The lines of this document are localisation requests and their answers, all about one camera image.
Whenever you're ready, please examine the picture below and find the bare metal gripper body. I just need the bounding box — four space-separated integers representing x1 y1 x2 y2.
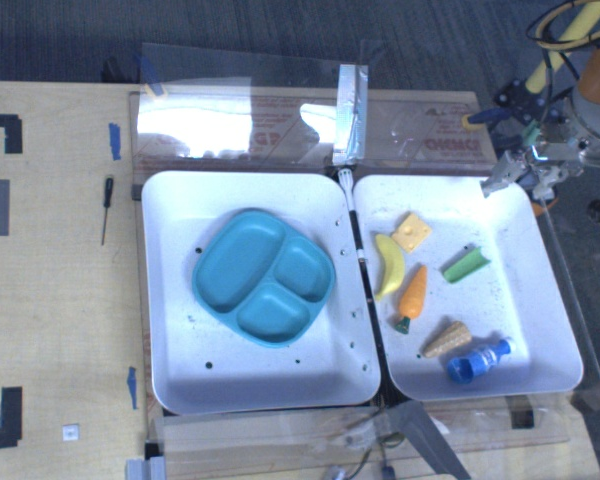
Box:
522 136 600 179

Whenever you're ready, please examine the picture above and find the brown cardboard board red print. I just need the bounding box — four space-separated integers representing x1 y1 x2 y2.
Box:
128 89 600 480

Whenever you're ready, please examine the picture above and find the green celery piece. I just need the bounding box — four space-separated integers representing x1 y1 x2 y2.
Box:
440 245 493 285

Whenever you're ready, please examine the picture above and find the yellow cheese slice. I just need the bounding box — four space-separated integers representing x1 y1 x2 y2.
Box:
390 211 434 255

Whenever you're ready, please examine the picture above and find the yellow banana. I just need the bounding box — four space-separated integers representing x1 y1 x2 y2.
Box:
373 233 407 303

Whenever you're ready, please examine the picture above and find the white plastic tray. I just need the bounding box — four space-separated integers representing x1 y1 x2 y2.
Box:
352 173 585 403
140 169 383 416

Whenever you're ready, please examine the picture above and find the orange carrot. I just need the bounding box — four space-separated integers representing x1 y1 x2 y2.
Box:
394 264 429 336

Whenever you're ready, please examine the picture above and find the beige corn cob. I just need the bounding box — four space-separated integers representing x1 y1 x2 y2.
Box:
421 320 474 360

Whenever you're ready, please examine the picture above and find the blue plastic bottle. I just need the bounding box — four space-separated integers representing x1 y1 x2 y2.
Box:
445 337 517 385

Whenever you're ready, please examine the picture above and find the blue divided plate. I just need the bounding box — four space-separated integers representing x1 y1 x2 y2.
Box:
191 208 337 350

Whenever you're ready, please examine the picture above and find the black screwdriver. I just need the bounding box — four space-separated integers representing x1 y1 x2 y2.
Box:
100 174 116 247

